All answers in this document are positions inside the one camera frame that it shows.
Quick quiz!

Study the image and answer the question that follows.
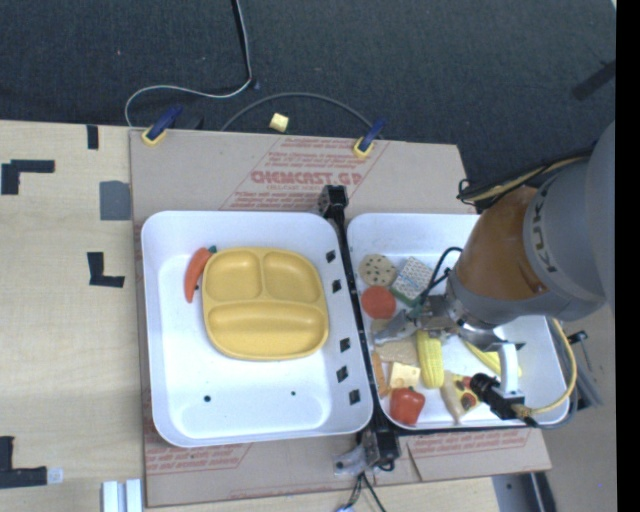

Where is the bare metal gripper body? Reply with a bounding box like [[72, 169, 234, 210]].
[[412, 294, 507, 352]]

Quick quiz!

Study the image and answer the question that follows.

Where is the beige bread slice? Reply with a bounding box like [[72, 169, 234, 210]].
[[374, 337, 419, 367]]

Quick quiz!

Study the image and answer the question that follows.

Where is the red tomato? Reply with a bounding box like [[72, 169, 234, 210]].
[[360, 285, 398, 321]]

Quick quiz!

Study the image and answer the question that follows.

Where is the yellow corn cob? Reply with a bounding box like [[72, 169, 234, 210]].
[[415, 329, 446, 390]]

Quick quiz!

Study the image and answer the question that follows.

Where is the yellow cheese wedge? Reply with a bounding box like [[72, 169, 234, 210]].
[[388, 361, 422, 391]]

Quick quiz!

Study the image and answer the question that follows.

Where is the orange wafer stick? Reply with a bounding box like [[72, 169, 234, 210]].
[[370, 351, 392, 399]]

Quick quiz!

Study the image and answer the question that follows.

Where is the brown chocolate chip biscuit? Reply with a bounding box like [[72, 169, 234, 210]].
[[358, 253, 398, 288]]

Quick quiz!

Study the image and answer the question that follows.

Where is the yellow banana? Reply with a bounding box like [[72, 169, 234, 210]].
[[462, 339, 524, 379]]

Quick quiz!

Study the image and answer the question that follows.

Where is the thin black rod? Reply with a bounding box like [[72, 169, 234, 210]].
[[329, 202, 396, 449]]

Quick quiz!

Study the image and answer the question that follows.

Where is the red bell pepper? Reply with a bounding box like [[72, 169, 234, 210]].
[[389, 386, 427, 427]]

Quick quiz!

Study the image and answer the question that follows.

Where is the pizza slice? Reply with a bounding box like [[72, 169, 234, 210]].
[[439, 369, 482, 424]]

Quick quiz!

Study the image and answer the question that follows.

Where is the white plastic tray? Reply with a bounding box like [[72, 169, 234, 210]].
[[346, 212, 572, 431], [140, 209, 374, 448]]

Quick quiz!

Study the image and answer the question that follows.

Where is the yellow divided plate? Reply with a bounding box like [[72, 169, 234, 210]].
[[201, 246, 331, 362]]

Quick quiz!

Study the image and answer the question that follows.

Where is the orange carrot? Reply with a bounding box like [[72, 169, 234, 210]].
[[183, 245, 218, 305]]

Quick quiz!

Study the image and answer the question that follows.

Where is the brown cardboard board, red print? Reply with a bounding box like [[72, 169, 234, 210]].
[[128, 128, 553, 509]]

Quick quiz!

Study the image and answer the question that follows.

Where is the black cylinder on white bracket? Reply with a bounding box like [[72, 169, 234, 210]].
[[469, 340, 527, 421]]

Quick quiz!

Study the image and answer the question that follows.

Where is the black block with thin wires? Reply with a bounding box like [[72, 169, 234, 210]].
[[359, 428, 402, 469], [317, 184, 349, 219]]

